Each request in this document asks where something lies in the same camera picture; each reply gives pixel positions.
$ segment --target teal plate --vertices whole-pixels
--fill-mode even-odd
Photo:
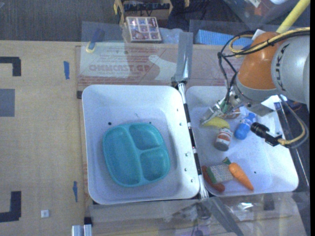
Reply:
[[[156,182],[170,169],[166,144],[152,124],[129,123],[108,129],[103,152],[110,176],[124,187]]]

